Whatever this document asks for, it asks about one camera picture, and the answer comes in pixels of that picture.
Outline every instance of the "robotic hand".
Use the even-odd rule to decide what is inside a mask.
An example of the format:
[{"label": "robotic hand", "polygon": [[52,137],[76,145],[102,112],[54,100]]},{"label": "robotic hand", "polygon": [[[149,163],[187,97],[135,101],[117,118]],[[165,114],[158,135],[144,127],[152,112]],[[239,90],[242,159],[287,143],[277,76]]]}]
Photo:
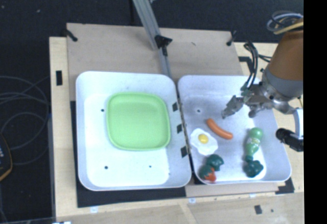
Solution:
[{"label": "robotic hand", "polygon": [[[261,110],[275,108],[284,114],[293,114],[296,120],[300,120],[296,121],[296,124],[300,125],[297,128],[302,128],[303,115],[298,116],[299,109],[291,107],[288,102],[303,94],[303,16],[292,12],[275,12],[267,23],[267,28],[274,34],[285,34],[264,70],[261,82],[253,83],[260,55],[254,45],[247,42],[244,47],[252,53],[253,70],[241,87],[241,96],[234,95],[231,98],[225,110],[222,111],[222,117],[233,115],[244,104],[250,108],[249,117],[251,118]],[[297,134],[286,135],[294,138]],[[277,137],[286,143],[286,135],[285,132],[281,134],[279,131]],[[303,140],[303,134],[298,135],[297,138]]]}]

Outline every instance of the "white tray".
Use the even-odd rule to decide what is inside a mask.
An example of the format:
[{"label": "white tray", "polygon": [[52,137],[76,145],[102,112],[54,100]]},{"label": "white tray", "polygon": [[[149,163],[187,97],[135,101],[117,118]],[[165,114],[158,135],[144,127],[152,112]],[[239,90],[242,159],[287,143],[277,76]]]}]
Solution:
[{"label": "white tray", "polygon": [[[184,76],[178,82],[181,109],[188,137],[196,128],[212,133],[218,141],[214,152],[222,157],[224,164],[216,172],[214,183],[229,184],[246,182],[282,182],[291,175],[291,165],[284,145],[276,138],[277,123],[272,110],[260,111],[255,118],[249,118],[249,108],[244,105],[236,114],[225,119],[221,111],[233,95],[240,96],[240,88],[247,80],[245,76]],[[221,128],[232,132],[232,140],[215,135],[206,125],[206,119],[212,118]],[[254,178],[249,178],[244,170],[244,145],[246,134],[252,127],[264,132],[259,151],[254,159],[263,164],[264,169]],[[206,156],[191,146],[191,157],[195,174],[205,163]]]},{"label": "white tray", "polygon": [[[156,151],[125,151],[106,132],[106,101],[118,92],[145,92],[161,97],[168,109],[171,141]],[[76,80],[78,175],[90,190],[175,188],[191,179],[174,82],[161,74],[87,71]]]}]

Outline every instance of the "egg white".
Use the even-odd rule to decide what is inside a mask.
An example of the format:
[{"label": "egg white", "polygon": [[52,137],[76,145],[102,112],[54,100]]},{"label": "egg white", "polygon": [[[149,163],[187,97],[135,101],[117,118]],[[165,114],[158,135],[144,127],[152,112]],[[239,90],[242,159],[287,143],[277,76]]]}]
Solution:
[{"label": "egg white", "polygon": [[[202,143],[199,140],[199,135],[204,134],[208,137],[207,143]],[[217,140],[210,135],[210,133],[205,132],[203,129],[196,128],[192,131],[190,134],[190,143],[193,147],[195,147],[198,152],[202,155],[210,155],[215,152],[215,150],[218,149],[218,142]]]}]

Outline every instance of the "egg yolk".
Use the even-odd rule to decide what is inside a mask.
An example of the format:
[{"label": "egg yolk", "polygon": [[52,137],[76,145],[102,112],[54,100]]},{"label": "egg yolk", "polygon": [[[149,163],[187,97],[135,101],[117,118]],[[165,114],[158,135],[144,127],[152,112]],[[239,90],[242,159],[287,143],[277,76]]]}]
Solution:
[{"label": "egg yolk", "polygon": [[199,139],[199,141],[200,141],[201,143],[203,143],[203,144],[206,144],[206,143],[208,143],[208,141],[209,141],[208,136],[206,136],[205,134],[200,134],[200,135],[198,136],[198,139]]}]

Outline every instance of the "wooden table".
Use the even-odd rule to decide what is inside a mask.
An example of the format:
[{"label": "wooden table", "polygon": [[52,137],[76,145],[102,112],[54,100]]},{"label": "wooden table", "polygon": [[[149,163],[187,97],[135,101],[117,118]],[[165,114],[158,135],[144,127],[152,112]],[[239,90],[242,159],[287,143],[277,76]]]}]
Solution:
[{"label": "wooden table", "polygon": [[[76,76],[83,70],[114,70],[160,73],[155,52],[142,27],[99,26],[68,24],[67,28],[78,37],[80,52],[74,56],[72,40],[50,38],[52,124],[54,149],[55,208],[57,221],[73,223],[301,223],[304,221],[303,153],[286,147],[292,165],[293,193],[276,194],[286,183],[229,185],[212,194],[187,185],[188,196],[168,200],[128,202],[94,207],[77,207],[76,179],[72,140],[70,101],[74,99]],[[169,58],[173,80],[185,74],[247,75],[246,63],[238,56],[249,57],[242,43],[233,43],[226,52],[229,32],[161,29],[161,34],[173,38]],[[255,43],[260,54],[272,55],[276,44]],[[102,54],[111,54],[111,61],[92,61],[97,48],[97,60]],[[266,63],[260,61],[260,68]],[[303,100],[293,100],[295,107]],[[279,128],[295,130],[293,116],[274,111]]]}]

